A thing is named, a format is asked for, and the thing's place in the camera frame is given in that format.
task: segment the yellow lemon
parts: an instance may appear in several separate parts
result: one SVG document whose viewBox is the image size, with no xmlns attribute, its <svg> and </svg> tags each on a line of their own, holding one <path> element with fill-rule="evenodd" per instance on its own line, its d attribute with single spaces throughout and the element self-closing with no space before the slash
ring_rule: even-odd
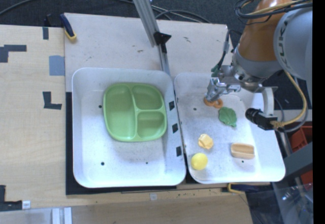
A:
<svg viewBox="0 0 325 224">
<path fill-rule="evenodd" d="M 205 154 L 196 153 L 195 155 L 192 156 L 191 166 L 193 169 L 202 170 L 206 168 L 207 164 L 208 164 L 208 158 Z"/>
</svg>

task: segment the white tray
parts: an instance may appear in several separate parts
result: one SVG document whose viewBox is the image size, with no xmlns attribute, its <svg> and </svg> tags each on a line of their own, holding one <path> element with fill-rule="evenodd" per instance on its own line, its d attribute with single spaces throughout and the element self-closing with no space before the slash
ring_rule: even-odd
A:
<svg viewBox="0 0 325 224">
<path fill-rule="evenodd" d="M 120 142 L 109 135 L 100 106 L 106 88 L 119 82 L 148 83 L 161 91 L 168 123 L 161 138 Z M 168 74 L 150 70 L 81 68 L 72 77 L 72 102 L 73 173 L 79 184 L 87 188 L 173 186 L 183 181 L 186 166 L 173 82 Z M 170 102 L 174 102 L 174 109 L 170 110 Z"/>
<path fill-rule="evenodd" d="M 274 131 L 264 131 L 248 121 L 248 108 L 263 109 L 260 93 L 241 90 L 223 95 L 223 105 L 234 109 L 237 126 L 223 124 L 218 110 L 204 104 L 210 74 L 181 73 L 175 78 L 175 93 L 182 136 L 191 176 L 199 183 L 229 182 L 275 182 L 284 177 L 285 166 Z M 198 145 L 200 134 L 208 134 L 214 141 L 210 149 Z M 240 159 L 231 155 L 231 144 L 248 143 L 255 147 L 255 158 Z M 203 170 L 194 170 L 191 157 L 203 152 L 208 165 Z"/>
</svg>

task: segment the green plate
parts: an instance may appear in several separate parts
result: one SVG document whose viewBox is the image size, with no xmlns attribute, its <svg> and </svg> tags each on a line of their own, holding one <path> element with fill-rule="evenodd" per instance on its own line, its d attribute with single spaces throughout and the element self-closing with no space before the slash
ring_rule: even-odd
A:
<svg viewBox="0 0 325 224">
<path fill-rule="evenodd" d="M 105 90 L 103 107 L 106 128 L 118 141 L 150 141 L 160 138 L 167 129 L 164 98 L 152 85 L 111 85 Z"/>
</svg>

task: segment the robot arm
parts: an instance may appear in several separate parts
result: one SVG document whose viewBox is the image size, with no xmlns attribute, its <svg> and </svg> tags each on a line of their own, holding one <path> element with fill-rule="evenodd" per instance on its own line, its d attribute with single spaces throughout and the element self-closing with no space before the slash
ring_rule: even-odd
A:
<svg viewBox="0 0 325 224">
<path fill-rule="evenodd" d="M 240 5 L 249 1 L 252 0 L 244 0 Z M 253 93 L 268 93 L 264 100 L 273 101 L 273 93 L 262 83 L 280 70 L 306 80 L 312 101 L 312 4 L 261 0 L 248 17 L 251 19 L 234 50 L 232 63 L 214 68 L 206 102 L 217 101 L 222 95 L 238 92 L 241 88 Z M 265 102 L 264 112 L 249 109 L 246 117 L 263 129 L 273 129 L 270 122 L 275 118 L 269 108 Z"/>
</svg>

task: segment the green divided plate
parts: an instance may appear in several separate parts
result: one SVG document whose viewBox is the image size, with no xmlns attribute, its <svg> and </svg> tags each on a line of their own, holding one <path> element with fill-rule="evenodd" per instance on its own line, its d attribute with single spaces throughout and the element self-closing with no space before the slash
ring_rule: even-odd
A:
<svg viewBox="0 0 325 224">
<path fill-rule="evenodd" d="M 106 128 L 118 141 L 150 141 L 167 129 L 163 96 L 152 85 L 113 84 L 105 90 L 103 105 Z"/>
</svg>

